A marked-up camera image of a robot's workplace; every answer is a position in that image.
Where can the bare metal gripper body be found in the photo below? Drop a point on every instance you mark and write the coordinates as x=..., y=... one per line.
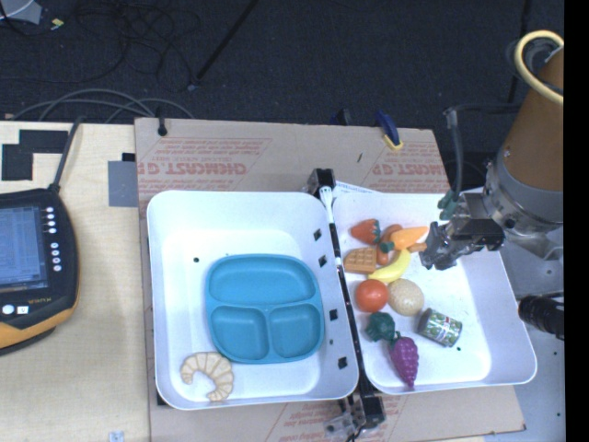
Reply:
x=478, y=230

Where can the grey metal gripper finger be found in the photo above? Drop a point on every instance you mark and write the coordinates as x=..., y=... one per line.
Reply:
x=447, y=256
x=428, y=247

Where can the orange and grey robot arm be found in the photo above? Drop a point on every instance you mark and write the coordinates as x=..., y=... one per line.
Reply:
x=536, y=122

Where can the orange carrot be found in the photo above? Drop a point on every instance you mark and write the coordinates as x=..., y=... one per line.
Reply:
x=409, y=236

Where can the yellow banana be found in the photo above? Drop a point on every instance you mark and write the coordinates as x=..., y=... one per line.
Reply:
x=393, y=270

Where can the beige potato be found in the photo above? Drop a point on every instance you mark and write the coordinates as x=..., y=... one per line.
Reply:
x=406, y=297

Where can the white plastic tray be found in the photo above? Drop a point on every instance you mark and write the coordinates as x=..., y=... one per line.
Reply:
x=483, y=302
x=184, y=228

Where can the red strawberry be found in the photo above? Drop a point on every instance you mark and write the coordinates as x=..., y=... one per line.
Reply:
x=364, y=230

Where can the brown waffle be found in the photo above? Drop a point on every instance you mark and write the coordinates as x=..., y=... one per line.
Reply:
x=360, y=260

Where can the small green can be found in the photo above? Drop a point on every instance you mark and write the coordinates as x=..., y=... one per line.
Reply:
x=439, y=327

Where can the red tomato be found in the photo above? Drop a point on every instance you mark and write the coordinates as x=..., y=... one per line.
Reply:
x=372, y=295

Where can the thin black and white rod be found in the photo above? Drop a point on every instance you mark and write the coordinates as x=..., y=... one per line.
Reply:
x=343, y=265

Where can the green broccoli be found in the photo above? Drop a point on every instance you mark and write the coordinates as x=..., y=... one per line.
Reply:
x=381, y=326

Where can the purple grapes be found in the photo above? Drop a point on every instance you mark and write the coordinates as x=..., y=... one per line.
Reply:
x=405, y=357

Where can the blue divided plate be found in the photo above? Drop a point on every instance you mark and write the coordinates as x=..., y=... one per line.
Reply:
x=262, y=288

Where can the brown cardboard board red print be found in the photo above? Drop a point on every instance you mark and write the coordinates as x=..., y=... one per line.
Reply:
x=276, y=164

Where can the beige croissant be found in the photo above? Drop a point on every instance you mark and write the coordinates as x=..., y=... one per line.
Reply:
x=209, y=366

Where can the black cylinder on white bracket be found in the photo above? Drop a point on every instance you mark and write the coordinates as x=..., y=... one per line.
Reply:
x=540, y=313

